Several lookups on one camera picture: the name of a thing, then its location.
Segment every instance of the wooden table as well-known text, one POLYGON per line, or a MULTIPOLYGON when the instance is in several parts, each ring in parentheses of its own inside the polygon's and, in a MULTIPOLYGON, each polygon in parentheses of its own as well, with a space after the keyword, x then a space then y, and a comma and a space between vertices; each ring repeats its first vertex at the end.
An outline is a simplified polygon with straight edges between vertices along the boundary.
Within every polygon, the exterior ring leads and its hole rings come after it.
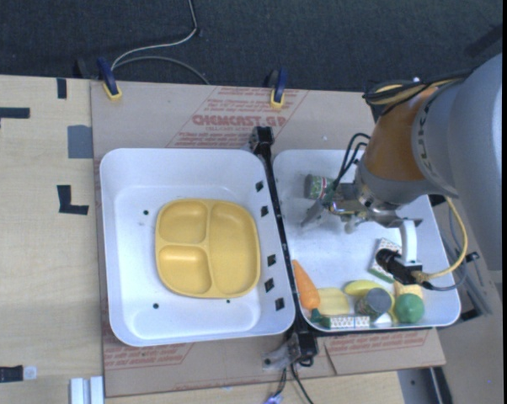
MULTIPOLYGON (((71 378, 103 374, 93 160, 71 159, 67 128, 91 125, 89 81, 0 76, 0 108, 30 108, 0 127, 0 366, 36 380, 0 384, 0 403, 66 403, 71 378), (87 215, 60 214, 57 185, 87 215)), ((304 380, 314 402, 401 404, 398 374, 304 380)), ((262 403, 274 384, 106 399, 113 403, 262 403)), ((305 402, 294 381, 285 403, 305 402)))

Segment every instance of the white cable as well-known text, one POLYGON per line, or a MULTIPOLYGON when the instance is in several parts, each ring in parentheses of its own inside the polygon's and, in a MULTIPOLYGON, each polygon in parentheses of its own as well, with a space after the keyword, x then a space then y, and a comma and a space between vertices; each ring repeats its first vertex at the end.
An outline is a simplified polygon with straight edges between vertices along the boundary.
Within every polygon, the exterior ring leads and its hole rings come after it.
POLYGON ((194 37, 195 33, 197 33, 197 19, 195 17, 195 11, 194 11, 194 4, 192 3, 192 0, 188 0, 189 10, 190 14, 192 16, 192 21, 194 22, 194 29, 183 39, 177 40, 176 42, 171 42, 167 44, 159 44, 159 45, 149 45, 149 46, 143 46, 142 48, 135 48, 134 50, 129 50, 125 52, 123 55, 119 56, 115 59, 113 64, 111 65, 111 71, 115 69, 119 61, 121 61, 126 56, 129 56, 130 54, 133 54, 134 52, 140 52, 140 51, 147 51, 147 50, 155 50, 157 48, 169 48, 170 46, 176 46, 181 45, 188 40, 190 40, 192 37, 194 37))
POLYGON ((121 66, 134 63, 136 61, 144 61, 144 60, 162 60, 162 61, 168 61, 170 63, 174 63, 176 65, 182 66, 189 71, 193 72, 198 78, 200 78, 206 85, 211 85, 207 78, 205 78, 199 71, 195 70, 192 66, 189 64, 186 64, 182 61, 175 60, 174 58, 170 57, 164 57, 164 56, 141 56, 141 57, 133 57, 128 60, 121 61, 119 64, 115 65, 115 69, 118 69, 121 66))

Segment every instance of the cardboard sheet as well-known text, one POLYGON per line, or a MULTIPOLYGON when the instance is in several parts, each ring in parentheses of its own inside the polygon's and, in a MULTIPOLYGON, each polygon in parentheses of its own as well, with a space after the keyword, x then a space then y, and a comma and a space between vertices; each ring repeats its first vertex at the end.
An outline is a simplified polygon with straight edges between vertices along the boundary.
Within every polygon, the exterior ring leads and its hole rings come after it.
MULTIPOLYGON (((100 82, 91 83, 93 153, 102 300, 106 396, 180 391, 277 381, 265 372, 264 353, 283 336, 132 348, 109 327, 106 299, 99 164, 106 152, 136 148, 243 148, 256 125, 273 128, 273 153, 286 149, 345 149, 357 131, 373 129, 359 93, 286 91, 282 109, 270 107, 268 88, 231 88, 121 82, 112 102, 100 82)), ((360 333, 319 338, 319 355, 304 378, 441 365, 445 357, 435 329, 360 333)))

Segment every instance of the gray carpet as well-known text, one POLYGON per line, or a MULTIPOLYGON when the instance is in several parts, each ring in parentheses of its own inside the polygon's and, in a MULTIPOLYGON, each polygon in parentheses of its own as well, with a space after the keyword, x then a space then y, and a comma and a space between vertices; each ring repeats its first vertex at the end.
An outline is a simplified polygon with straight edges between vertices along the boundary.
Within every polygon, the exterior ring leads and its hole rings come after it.
MULTIPOLYGON (((194 0, 200 33, 168 56, 212 84, 260 86, 284 66, 293 88, 359 90, 433 77, 502 51, 503 0, 194 0)), ((72 77, 76 60, 187 35, 187 0, 0 0, 0 73, 72 77)), ((181 66, 144 61, 117 78, 199 83, 181 66)))

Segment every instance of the white tray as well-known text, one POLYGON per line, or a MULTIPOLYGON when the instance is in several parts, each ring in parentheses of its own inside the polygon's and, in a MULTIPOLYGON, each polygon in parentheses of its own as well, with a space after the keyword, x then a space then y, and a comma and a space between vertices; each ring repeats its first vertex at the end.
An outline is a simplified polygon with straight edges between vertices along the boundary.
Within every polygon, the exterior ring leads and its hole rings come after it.
POLYGON ((119 149, 103 158, 100 178, 109 320, 118 339, 140 347, 273 335, 291 326, 291 287, 264 166, 256 156, 241 150, 119 149), (235 202, 253 216, 261 275, 246 295, 182 296, 158 278, 157 213, 185 198, 235 202))
MULTIPOLYGON (((336 215, 325 213, 324 220, 316 226, 300 226, 306 210, 313 200, 305 199, 304 178, 309 174, 335 178, 338 174, 344 151, 330 150, 289 150, 275 157, 274 173, 284 227, 291 258, 297 259, 318 288, 343 286, 352 280, 370 279, 382 284, 388 290, 392 285, 367 272, 371 265, 376 245, 381 238, 401 245, 398 229, 386 229, 377 223, 363 223, 356 231, 347 234, 344 223, 336 215)), ((355 175, 355 166, 345 174, 342 182, 350 183, 355 175)), ((417 227, 418 259, 424 271, 436 272, 448 266, 440 233, 427 196, 416 199, 399 213, 411 219, 422 219, 417 227)), ((454 284, 451 274, 435 279, 435 285, 446 287, 454 284)), ((351 313, 354 301, 349 298, 351 313)), ((417 327, 443 327, 455 322, 461 306, 457 290, 424 290, 425 314, 414 324, 392 324, 388 314, 380 317, 371 329, 412 329, 417 327)), ((302 312, 309 322, 307 311, 302 312)), ((313 328, 328 330, 317 323, 309 322, 313 328)), ((345 329, 345 332, 364 329, 345 329)))

